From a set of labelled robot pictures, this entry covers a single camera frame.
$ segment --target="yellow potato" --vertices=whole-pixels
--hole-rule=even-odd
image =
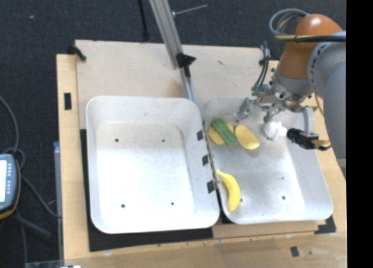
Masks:
[[[233,126],[230,123],[226,123],[230,131],[233,131]],[[214,127],[210,127],[208,130],[209,136],[215,144],[224,144],[223,138],[215,131]]]
[[[255,150],[261,145],[256,136],[244,125],[235,128],[235,135],[240,145],[247,150]]]

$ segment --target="table surface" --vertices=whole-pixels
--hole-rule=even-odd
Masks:
[[[85,127],[85,104],[90,97],[99,94],[119,93],[130,96],[182,97],[184,92],[180,73],[178,70],[172,69],[166,48],[162,44],[79,40],[76,45],[87,56],[86,62],[80,61],[74,55],[57,55],[65,259],[98,259],[108,254],[115,257],[137,253],[157,257],[154,255],[155,251],[157,251],[159,256],[160,252],[180,248],[185,248],[185,254],[187,254],[195,248],[209,246],[214,249],[216,244],[221,243],[222,238],[225,238],[224,242],[234,242],[231,244],[235,244],[238,249],[241,248],[243,250],[245,244],[240,242],[266,238],[284,240],[289,238],[289,234],[292,234],[292,238],[300,235],[308,236],[309,242],[315,241],[314,237],[318,237],[318,240],[322,238],[322,240],[326,241],[337,238],[338,244],[331,244],[330,248],[337,246],[338,255],[341,254],[340,250],[342,250],[343,254],[344,248],[341,247],[340,243],[342,242],[343,245],[344,241],[347,240],[346,181],[338,167],[332,149],[324,152],[317,151],[317,155],[333,200],[333,219],[338,236],[336,234],[330,234],[332,237],[328,237],[327,234],[323,235],[323,237],[314,235],[313,231],[317,230],[318,225],[325,224],[324,221],[260,225],[217,224],[213,227],[213,235],[214,238],[219,238],[219,240],[134,246],[112,251],[90,252],[79,137],[79,129]],[[184,53],[197,57],[197,61],[191,66],[191,70],[199,107],[211,98],[246,97],[249,94],[249,88],[252,86],[253,80],[256,80],[259,75],[258,60],[261,59],[262,53],[257,48],[198,45],[185,45],[183,48]],[[276,63],[272,62],[270,66],[274,67]],[[131,78],[121,79],[113,83],[113,81],[117,80],[115,75],[114,77],[111,74],[102,75],[102,72],[111,72],[108,68],[117,73],[122,72],[126,76],[131,76]],[[94,87],[94,84],[92,84],[94,82],[102,86]],[[65,93],[71,94],[72,108],[69,110],[65,109]],[[316,105],[313,98],[307,100],[306,103],[308,105]],[[315,113],[315,121],[316,132],[320,134],[320,138],[327,138],[325,124],[319,111]],[[214,250],[221,255],[221,247]]]

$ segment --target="black floor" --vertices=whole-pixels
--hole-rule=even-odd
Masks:
[[[283,43],[269,33],[268,20],[284,8],[321,13],[346,29],[347,0],[169,0],[180,11],[176,24],[183,44],[258,47],[267,41],[274,56]],[[160,42],[149,1],[144,0],[150,41]],[[19,147],[26,155],[23,174],[55,210],[54,147],[58,140],[56,54],[75,39],[141,41],[137,0],[0,0],[0,96],[15,113]],[[12,120],[0,105],[0,151],[14,145]],[[23,182],[19,213],[52,232],[45,237],[24,227],[27,260],[58,258],[56,219]],[[0,221],[0,267],[22,267],[24,245],[14,218]]]

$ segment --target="empty white tray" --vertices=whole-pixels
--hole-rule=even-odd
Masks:
[[[215,169],[232,174],[241,189],[242,202],[230,212],[226,187],[219,182],[226,216],[237,224],[328,218],[333,205],[315,150],[305,150],[286,137],[268,140],[262,133],[266,113],[259,107],[236,123],[234,113],[242,102],[243,99],[213,99],[203,110],[206,128],[216,118],[234,126],[243,124],[261,143],[256,150],[245,150],[238,142],[227,147],[208,140]],[[304,130],[302,113],[285,111],[273,120],[280,121],[287,129]]]
[[[89,101],[86,120],[91,218],[100,231],[185,230],[217,221],[195,103],[99,96]]]

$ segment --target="wooden table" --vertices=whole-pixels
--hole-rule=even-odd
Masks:
[[[305,264],[313,260],[323,260],[327,263],[334,259],[340,264],[346,261],[346,182],[332,149],[318,152],[318,158],[333,200],[336,233],[314,235],[318,226],[325,224],[324,221],[260,225],[218,223],[213,227],[214,239],[210,240],[90,252],[79,129],[84,127],[82,109],[89,96],[97,95],[97,92],[89,91],[91,82],[82,82],[80,75],[84,70],[88,75],[96,74],[94,71],[100,66],[130,70],[133,75],[132,87],[128,89],[129,94],[126,92],[124,94],[149,95],[148,92],[143,92],[148,91],[148,87],[136,87],[133,81],[140,81],[143,76],[149,76],[150,73],[153,82],[154,79],[159,83],[168,79],[173,85],[168,88],[171,89],[169,92],[161,92],[159,96],[182,97],[184,94],[179,73],[177,70],[172,70],[166,48],[162,44],[77,41],[76,45],[84,54],[88,52],[85,63],[74,55],[57,55],[63,238],[66,261],[80,265],[91,261],[96,263],[95,265],[101,263],[105,267],[120,267],[119,263],[123,259],[127,261],[126,267],[144,266],[142,265],[144,261],[152,261],[154,267],[168,267],[168,264],[170,266],[173,263],[180,264],[176,259],[183,260],[185,267],[189,267],[196,261],[201,267],[241,267],[239,263],[248,256],[256,259],[258,261],[256,263],[264,264],[272,261],[279,264],[278,267],[281,266],[281,261],[285,265],[292,260],[297,260],[299,263],[304,261]],[[199,106],[210,98],[244,98],[249,94],[249,88],[259,74],[260,68],[257,64],[258,59],[261,58],[259,49],[197,45],[185,45],[183,48],[184,53],[197,57],[191,69]],[[123,88],[125,82],[119,81],[113,87]],[[101,92],[105,94],[108,89],[104,88]],[[71,108],[68,109],[65,105],[66,93],[71,95]],[[313,99],[308,100],[307,104],[316,105]],[[316,132],[320,134],[321,139],[327,138],[325,124],[319,111],[315,113],[315,120]],[[325,249],[325,245],[328,247],[327,250],[320,252],[318,248],[324,246]],[[295,246],[298,247],[299,256],[296,256],[296,253],[294,256],[292,253],[294,249],[290,249]],[[302,251],[299,246],[308,246],[309,250]]]

